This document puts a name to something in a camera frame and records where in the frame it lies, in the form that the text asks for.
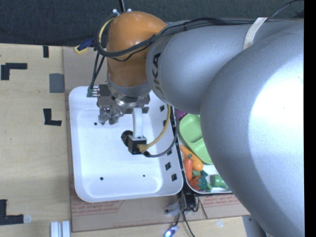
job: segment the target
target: green plate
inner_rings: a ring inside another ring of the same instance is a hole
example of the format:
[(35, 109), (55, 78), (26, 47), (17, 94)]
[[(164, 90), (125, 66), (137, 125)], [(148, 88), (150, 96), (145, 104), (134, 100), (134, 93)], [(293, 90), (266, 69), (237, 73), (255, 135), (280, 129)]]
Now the green plate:
[(180, 121), (179, 132), (182, 140), (205, 164), (213, 164), (202, 137), (199, 115), (186, 114)]

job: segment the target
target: wooden surface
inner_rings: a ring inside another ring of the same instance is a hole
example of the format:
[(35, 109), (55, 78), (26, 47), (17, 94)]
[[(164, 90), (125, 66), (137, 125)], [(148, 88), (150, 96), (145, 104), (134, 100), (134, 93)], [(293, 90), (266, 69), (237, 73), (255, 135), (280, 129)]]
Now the wooden surface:
[[(0, 65), (27, 63), (0, 80), (0, 199), (7, 215), (31, 215), (32, 222), (0, 226), (0, 237), (48, 237), (52, 221), (71, 220), (64, 93), (49, 93), (49, 74), (63, 74), (62, 47), (0, 44)], [(61, 126), (44, 125), (43, 109)], [(242, 218), (190, 221), (196, 237), (245, 237)], [(162, 236), (171, 224), (71, 233), (72, 237)], [(191, 236), (179, 223), (175, 236)]]

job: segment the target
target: cardboard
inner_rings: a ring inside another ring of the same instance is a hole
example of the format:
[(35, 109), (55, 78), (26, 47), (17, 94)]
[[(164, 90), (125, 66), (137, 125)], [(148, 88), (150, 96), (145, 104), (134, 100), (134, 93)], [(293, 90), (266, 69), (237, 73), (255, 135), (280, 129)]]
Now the cardboard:
[[(143, 226), (172, 223), (173, 216), (165, 216), (164, 206), (174, 203), (177, 196), (151, 197), (110, 202), (88, 203), (81, 200), (74, 188), (72, 165), (71, 134), (69, 122), (68, 96), (78, 86), (88, 86), (95, 62), (96, 52), (88, 48), (83, 54), (77, 54), (72, 47), (63, 48), (65, 100), (67, 120), (67, 140), (70, 170), (70, 194), (72, 231), (91, 231), (110, 228)], [(106, 80), (106, 62), (95, 85)], [(187, 220), (203, 220), (223, 217), (249, 215), (239, 200), (232, 194), (200, 196), (200, 209), (187, 214)]]

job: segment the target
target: dark gray carpet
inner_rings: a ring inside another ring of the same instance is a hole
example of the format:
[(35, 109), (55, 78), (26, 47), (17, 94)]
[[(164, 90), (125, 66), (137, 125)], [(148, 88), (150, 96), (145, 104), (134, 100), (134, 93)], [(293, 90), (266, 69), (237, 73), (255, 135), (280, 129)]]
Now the dark gray carpet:
[[(270, 16), (291, 0), (124, 0), (126, 8), (148, 12), (164, 21), (199, 17)], [(119, 0), (0, 0), (0, 43), (74, 46), (92, 37)], [(298, 2), (278, 17), (304, 10)]]

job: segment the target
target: white tray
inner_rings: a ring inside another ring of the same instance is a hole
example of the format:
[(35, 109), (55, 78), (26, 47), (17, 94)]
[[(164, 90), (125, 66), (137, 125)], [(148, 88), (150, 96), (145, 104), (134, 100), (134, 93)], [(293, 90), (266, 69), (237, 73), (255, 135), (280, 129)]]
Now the white tray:
[[(87, 98), (87, 87), (77, 87), (69, 95), (75, 190), (87, 202), (170, 196), (181, 191), (183, 177), (176, 147), (170, 155), (147, 158), (132, 155), (121, 140), (133, 130), (132, 115), (118, 123), (98, 122), (97, 98)], [(149, 111), (143, 115), (143, 134), (153, 141), (163, 129), (167, 107), (153, 93)], [(173, 139), (171, 125), (163, 138), (148, 151), (158, 154)]]

